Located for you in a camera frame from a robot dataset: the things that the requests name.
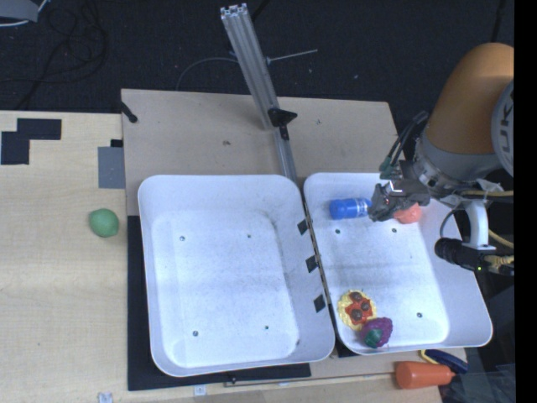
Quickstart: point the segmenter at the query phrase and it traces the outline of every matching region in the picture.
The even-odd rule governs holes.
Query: gray metal object
[[[269,117],[270,109],[279,109],[278,98],[270,79],[267,62],[259,47],[246,3],[240,6],[233,5],[229,8],[221,8],[220,13],[248,89],[261,114],[263,126],[274,132],[274,141],[278,148],[282,172],[286,177],[296,182],[295,162],[289,139],[282,137],[279,128],[272,124]]]

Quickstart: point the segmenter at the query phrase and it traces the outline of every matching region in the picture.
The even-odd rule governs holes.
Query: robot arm
[[[460,244],[465,260],[459,265],[475,268],[472,254],[479,259],[494,250],[488,244],[486,213],[491,197],[469,193],[497,195],[495,191],[502,191],[484,180],[493,170],[503,167],[514,176],[513,99],[514,48],[487,43],[468,52],[448,78],[416,142],[414,158],[389,165],[385,160],[381,165],[381,179],[388,182],[375,186],[369,217],[385,221],[415,203],[426,206],[431,198],[465,210],[471,224],[470,241],[441,239],[436,253],[459,264],[454,249]],[[418,115],[413,125],[426,116]]]

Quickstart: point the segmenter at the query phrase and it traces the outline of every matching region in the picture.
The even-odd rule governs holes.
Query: blue cylinder
[[[371,200],[365,197],[332,200],[330,215],[332,219],[366,217]]]

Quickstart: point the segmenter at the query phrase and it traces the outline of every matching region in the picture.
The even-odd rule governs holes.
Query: wooden table
[[[221,109],[219,123],[226,125],[226,115],[237,116],[237,110],[242,109],[241,118],[251,118],[246,116],[244,107],[253,108],[251,97],[246,96],[127,90],[123,99],[140,117],[136,128],[126,128],[126,117],[118,114],[0,112],[0,131],[5,132],[17,130],[18,118],[61,119],[62,123],[61,140],[30,141],[28,165],[0,165],[2,400],[96,402],[99,393],[109,392],[114,402],[144,403],[343,403],[358,398],[369,402],[440,402],[436,387],[401,390],[394,382],[394,363],[420,360],[416,352],[346,359],[334,354],[313,363],[310,378],[211,384],[205,388],[209,396],[206,399],[195,398],[194,386],[128,391],[126,221],[129,213],[136,212],[137,204],[127,194],[135,189],[140,178],[161,169],[135,164],[141,161],[132,149],[138,142],[137,134],[126,136],[125,132],[147,123],[137,103],[149,105],[150,97],[153,102],[179,109],[179,114],[190,114],[193,118],[197,115],[201,118],[198,123],[207,115],[207,109]],[[302,178],[321,170],[375,171],[396,136],[386,103],[283,97],[280,105],[298,110],[299,117],[289,126],[289,132]],[[167,113],[161,115],[163,119],[170,118]],[[193,121],[181,124],[184,139],[193,139],[204,130],[203,124]],[[337,127],[346,121],[358,124],[359,130]],[[226,150],[227,154],[235,147],[242,151],[236,155],[240,168],[250,171],[248,148],[260,145],[251,136],[262,138],[266,134],[259,132],[257,121],[245,126],[239,118],[231,122],[234,123],[240,125],[241,133],[233,129],[222,133],[205,126],[205,141],[217,140],[213,152],[198,159],[197,167],[192,164],[195,161],[183,154],[180,162],[185,169],[203,173],[206,168],[219,168],[221,173],[237,173],[232,166],[218,167],[228,163],[222,160],[219,150]],[[146,142],[140,141],[148,149],[152,148],[152,133],[155,131],[145,130]],[[125,139],[126,190],[99,187],[97,149],[110,146],[111,139]],[[199,138],[183,143],[181,148],[189,150],[194,159],[196,145],[200,145]],[[330,168],[326,154],[319,152],[320,147],[334,153],[334,167]],[[162,150],[154,149],[151,154],[159,157]],[[277,171],[277,161],[272,158],[264,162],[266,167],[261,165],[259,173]],[[150,162],[146,156],[145,163]],[[119,216],[117,236],[100,238],[90,230],[88,214],[101,207]],[[454,353],[465,356],[462,348]]]

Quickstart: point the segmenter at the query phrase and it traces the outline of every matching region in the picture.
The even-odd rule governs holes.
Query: black floor
[[[220,8],[240,3],[270,59],[316,50],[272,61],[279,97],[387,102],[398,131],[432,110],[466,52],[514,45],[514,0],[50,0],[37,22],[0,18],[0,109],[119,113],[122,88],[249,94],[239,66],[222,60]],[[491,228],[513,237],[512,205],[490,212]],[[514,278],[480,285],[491,309],[513,314],[494,297]],[[513,363],[514,321],[479,354],[486,371]]]

